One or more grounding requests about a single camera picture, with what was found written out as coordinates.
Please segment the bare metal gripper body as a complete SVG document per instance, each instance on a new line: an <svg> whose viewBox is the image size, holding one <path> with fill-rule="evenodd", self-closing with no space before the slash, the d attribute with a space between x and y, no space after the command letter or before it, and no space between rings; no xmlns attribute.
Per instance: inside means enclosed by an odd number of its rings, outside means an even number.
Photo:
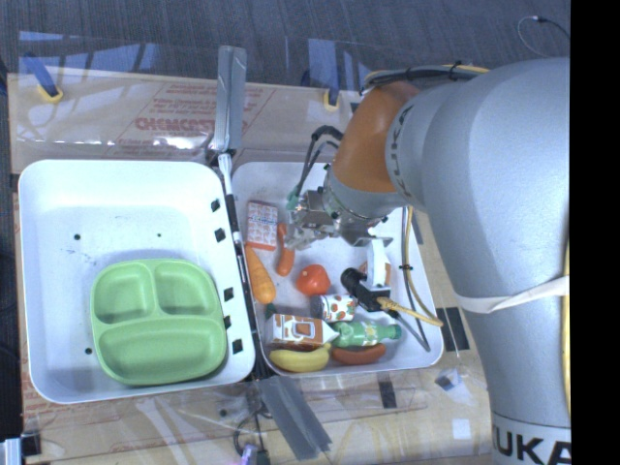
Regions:
<svg viewBox="0 0 620 465"><path fill-rule="evenodd" d="M334 196L330 189L320 187L309 190L299 198L295 207L289 211L289 230L317 229L326 238L342 238L353 247L365 247L378 240L388 247L394 240L389 236L377 236L370 229L380 224L384 218L358 215Z"/></svg>

